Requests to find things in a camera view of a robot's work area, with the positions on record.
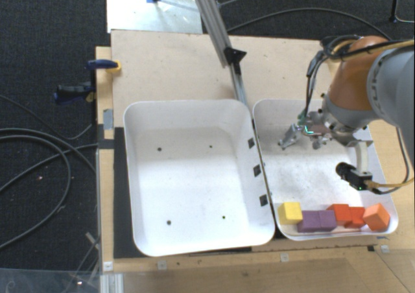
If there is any orange cube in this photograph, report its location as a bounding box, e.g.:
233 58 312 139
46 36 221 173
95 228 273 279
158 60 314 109
362 202 391 231

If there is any yellow cube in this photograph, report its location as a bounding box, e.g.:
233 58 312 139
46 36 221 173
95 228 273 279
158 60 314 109
278 201 304 226

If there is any white plastic tray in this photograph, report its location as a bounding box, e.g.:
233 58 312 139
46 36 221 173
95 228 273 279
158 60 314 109
252 98 399 242
123 99 277 258

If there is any pale wood board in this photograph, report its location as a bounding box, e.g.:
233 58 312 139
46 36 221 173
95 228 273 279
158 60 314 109
95 29 415 273

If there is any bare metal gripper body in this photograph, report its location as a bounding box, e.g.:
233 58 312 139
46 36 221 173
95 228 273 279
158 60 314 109
300 110 368 146

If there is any black cylinder on white bracket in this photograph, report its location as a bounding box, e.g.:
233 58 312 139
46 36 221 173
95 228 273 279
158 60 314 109
335 139 374 191

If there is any red cube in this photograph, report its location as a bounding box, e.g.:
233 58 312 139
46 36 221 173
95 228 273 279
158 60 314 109
326 204 353 226
344 206 367 229

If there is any purple cube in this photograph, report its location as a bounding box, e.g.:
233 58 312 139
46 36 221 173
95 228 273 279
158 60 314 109
296 210 322 233
318 209 338 231

